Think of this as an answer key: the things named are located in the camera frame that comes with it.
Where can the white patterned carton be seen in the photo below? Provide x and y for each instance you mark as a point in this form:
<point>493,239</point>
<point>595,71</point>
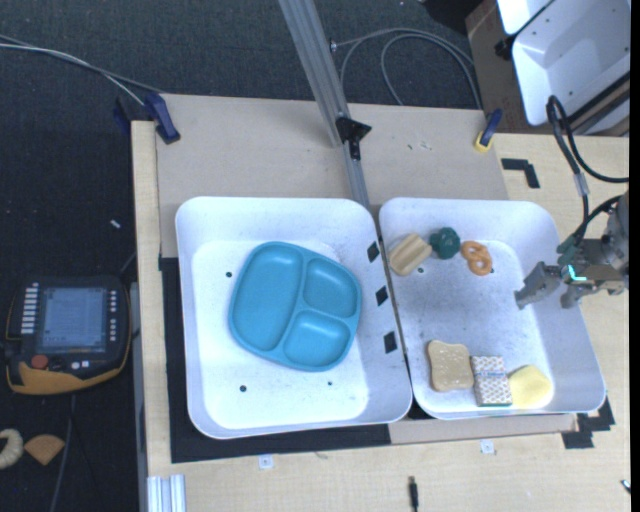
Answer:
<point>491,381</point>

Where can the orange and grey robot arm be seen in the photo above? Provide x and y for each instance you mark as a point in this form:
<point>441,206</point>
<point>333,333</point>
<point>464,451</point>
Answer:
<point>624,206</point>

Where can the beige ridged bread roll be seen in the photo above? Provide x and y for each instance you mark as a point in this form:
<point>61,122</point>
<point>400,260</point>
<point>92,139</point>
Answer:
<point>409,255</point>

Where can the beige doughnut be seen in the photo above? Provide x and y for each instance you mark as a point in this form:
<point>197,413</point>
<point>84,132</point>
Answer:
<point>12,442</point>

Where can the orange pizza slice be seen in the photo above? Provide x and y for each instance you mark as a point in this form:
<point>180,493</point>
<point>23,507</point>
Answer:
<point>44,448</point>

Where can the white plastic tray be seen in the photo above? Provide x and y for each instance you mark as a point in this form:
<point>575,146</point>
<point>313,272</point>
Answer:
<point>465,310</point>
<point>280,400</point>

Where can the brown cardboard board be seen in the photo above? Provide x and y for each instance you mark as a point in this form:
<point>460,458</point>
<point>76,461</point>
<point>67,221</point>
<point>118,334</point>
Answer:
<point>260,150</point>

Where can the tan toast slice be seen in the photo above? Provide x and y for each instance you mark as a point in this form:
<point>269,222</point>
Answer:
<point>449,367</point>

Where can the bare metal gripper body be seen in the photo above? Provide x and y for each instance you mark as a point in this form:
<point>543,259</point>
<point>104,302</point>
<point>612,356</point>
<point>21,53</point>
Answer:
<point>607,262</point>

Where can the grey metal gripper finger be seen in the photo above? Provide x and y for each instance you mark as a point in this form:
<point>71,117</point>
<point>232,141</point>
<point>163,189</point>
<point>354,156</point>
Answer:
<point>537,286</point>
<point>574,294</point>

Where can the green broccoli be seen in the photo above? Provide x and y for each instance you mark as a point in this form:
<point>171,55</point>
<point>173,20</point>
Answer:
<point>444,243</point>

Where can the yellow rounded block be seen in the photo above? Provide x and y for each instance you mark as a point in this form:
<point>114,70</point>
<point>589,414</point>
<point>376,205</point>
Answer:
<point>530,387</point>

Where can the orange pretzel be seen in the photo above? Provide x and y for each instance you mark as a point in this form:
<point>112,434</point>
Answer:
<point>479,260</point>

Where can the blue divided plate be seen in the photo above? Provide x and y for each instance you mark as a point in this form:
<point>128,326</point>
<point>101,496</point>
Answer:
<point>280,300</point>

